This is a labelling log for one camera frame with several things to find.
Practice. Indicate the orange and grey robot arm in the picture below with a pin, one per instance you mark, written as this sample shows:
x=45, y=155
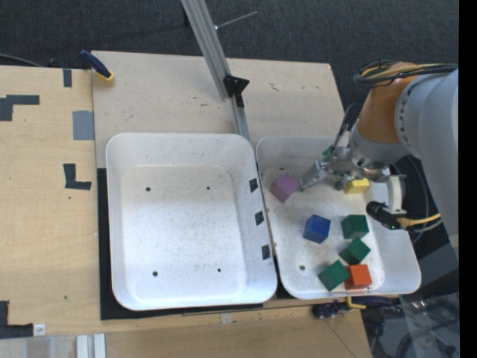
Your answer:
x=428, y=125

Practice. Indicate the yellow cube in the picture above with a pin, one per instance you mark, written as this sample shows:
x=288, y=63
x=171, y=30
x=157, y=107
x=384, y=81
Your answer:
x=357, y=186

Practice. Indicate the black cylinder on white bracket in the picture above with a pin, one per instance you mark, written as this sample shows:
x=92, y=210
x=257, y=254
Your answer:
x=394, y=194

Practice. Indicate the white plastic tray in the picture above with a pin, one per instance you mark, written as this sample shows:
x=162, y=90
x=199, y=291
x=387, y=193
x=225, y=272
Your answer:
x=186, y=229
x=328, y=200

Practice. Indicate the orange cube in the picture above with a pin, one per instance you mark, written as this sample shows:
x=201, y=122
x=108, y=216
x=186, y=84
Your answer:
x=358, y=276

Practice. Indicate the pale wood board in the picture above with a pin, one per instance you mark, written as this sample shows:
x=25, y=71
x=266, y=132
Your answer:
x=167, y=95

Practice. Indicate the purple cube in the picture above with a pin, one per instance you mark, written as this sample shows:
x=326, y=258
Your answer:
x=284, y=186

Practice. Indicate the green cube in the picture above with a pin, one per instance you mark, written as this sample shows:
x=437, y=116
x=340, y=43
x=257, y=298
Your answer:
x=354, y=226
x=333, y=275
x=354, y=251

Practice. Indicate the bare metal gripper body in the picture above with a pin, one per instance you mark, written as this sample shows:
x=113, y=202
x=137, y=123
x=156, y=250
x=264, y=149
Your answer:
x=354, y=164

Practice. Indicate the blue cube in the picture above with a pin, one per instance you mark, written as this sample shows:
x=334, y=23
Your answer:
x=316, y=229

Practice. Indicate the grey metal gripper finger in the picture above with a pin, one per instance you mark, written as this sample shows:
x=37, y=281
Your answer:
x=340, y=183
x=314, y=175

